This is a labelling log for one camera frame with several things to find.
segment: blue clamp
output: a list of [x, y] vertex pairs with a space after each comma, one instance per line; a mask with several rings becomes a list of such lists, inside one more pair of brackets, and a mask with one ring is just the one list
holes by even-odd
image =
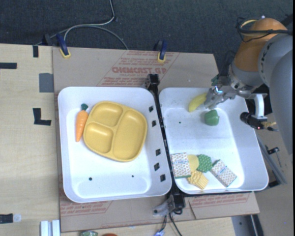
[[158, 41], [157, 43], [157, 48], [160, 49], [158, 55], [157, 55], [157, 61], [160, 63], [164, 63], [166, 60], [166, 49], [167, 49], [167, 41], [163, 40], [163, 41]]
[[57, 40], [58, 40], [58, 43], [59, 43], [59, 46], [60, 46], [60, 52], [61, 52], [62, 56], [65, 59], [70, 58], [71, 53], [68, 50], [68, 47], [67, 47], [67, 44], [65, 43], [64, 38], [59, 33], [56, 35], [56, 37], [57, 37]]

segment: white tray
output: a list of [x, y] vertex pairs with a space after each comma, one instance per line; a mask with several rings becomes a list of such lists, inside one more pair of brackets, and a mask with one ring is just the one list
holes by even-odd
[[[139, 156], [117, 162], [75, 142], [75, 117], [80, 105], [88, 112], [100, 101], [113, 101], [141, 112], [147, 119], [147, 136]], [[77, 203], [161, 196], [172, 186], [156, 106], [143, 88], [69, 87], [58, 96], [63, 187]]]
[[204, 122], [208, 111], [203, 105], [188, 111], [191, 99], [207, 92], [207, 88], [166, 88], [160, 92], [162, 116], [170, 154], [186, 152], [205, 154], [212, 161], [222, 160], [237, 178], [224, 187], [211, 172], [201, 191], [185, 178], [176, 179], [178, 188], [187, 194], [258, 191], [267, 187], [268, 174], [253, 128], [243, 123], [239, 116], [247, 112], [245, 100], [236, 97], [217, 105], [220, 116], [217, 126]]

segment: dark background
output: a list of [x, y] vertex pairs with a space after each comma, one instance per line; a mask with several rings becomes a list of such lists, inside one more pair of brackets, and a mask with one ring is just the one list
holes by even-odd
[[[214, 54], [219, 69], [226, 53], [240, 45], [239, 17], [264, 15], [293, 29], [293, 0], [113, 0], [113, 5], [116, 20], [105, 28], [129, 49], [153, 50], [165, 39], [167, 51]], [[109, 0], [0, 0], [0, 43], [34, 45], [45, 34], [100, 23], [111, 15]], [[75, 29], [66, 40], [74, 47], [124, 49], [99, 29]]]

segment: patterned box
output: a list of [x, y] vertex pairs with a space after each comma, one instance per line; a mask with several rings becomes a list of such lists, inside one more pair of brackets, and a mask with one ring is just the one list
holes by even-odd
[[187, 153], [172, 154], [171, 159], [175, 178], [191, 176]]
[[228, 187], [237, 177], [221, 160], [216, 161], [210, 171], [225, 187]]

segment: cardboard box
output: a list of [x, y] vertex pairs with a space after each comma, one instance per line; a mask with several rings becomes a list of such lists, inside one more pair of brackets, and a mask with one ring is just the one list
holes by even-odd
[[[63, 192], [57, 97], [65, 87], [141, 87], [148, 74], [158, 74], [159, 90], [168, 87], [210, 87], [217, 74], [211, 54], [167, 53], [166, 62], [157, 61], [157, 52], [70, 48], [64, 59], [53, 47], [59, 200], [61, 231], [113, 228], [162, 223], [153, 209], [166, 197], [74, 203]], [[254, 214], [259, 208], [253, 192], [186, 197], [186, 207], [176, 221]]]

